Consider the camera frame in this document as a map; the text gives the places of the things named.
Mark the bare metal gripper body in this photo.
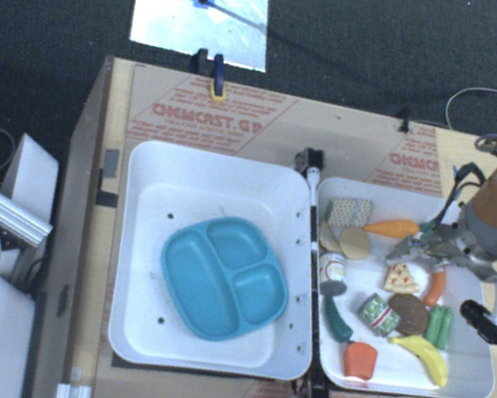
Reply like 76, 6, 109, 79
410, 218, 497, 284

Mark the orange carrot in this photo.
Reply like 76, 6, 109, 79
361, 211, 435, 247

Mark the yellow pizza slice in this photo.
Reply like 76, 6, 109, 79
382, 259, 425, 299

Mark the orange sausage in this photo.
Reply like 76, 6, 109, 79
422, 266, 449, 310

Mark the tan round biscuit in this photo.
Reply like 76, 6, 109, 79
336, 223, 374, 263

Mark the brown round biscuit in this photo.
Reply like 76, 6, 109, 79
384, 290, 434, 340

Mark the green and yellow patterned packet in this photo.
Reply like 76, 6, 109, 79
323, 191, 375, 234

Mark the green and white can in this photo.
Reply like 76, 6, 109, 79
353, 290, 405, 341

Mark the pale bread slice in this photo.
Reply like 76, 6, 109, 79
315, 222, 345, 254

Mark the green bean bundle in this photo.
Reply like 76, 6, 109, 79
422, 302, 457, 352

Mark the thin black and white rod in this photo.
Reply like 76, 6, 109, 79
269, 165, 364, 398

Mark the dark green cucumber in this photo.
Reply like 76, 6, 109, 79
317, 294, 361, 346

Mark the yellow banana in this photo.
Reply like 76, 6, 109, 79
382, 330, 455, 389

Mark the orange carton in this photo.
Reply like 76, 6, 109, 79
339, 338, 381, 384

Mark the white plastic tray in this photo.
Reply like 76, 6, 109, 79
94, 136, 345, 394
283, 173, 497, 398

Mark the blue divided plate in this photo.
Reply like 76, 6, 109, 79
147, 206, 301, 354

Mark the brown cardboard board red print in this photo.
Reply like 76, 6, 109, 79
74, 63, 497, 398

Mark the black cylinder on white bracket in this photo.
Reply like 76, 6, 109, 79
454, 271, 497, 344

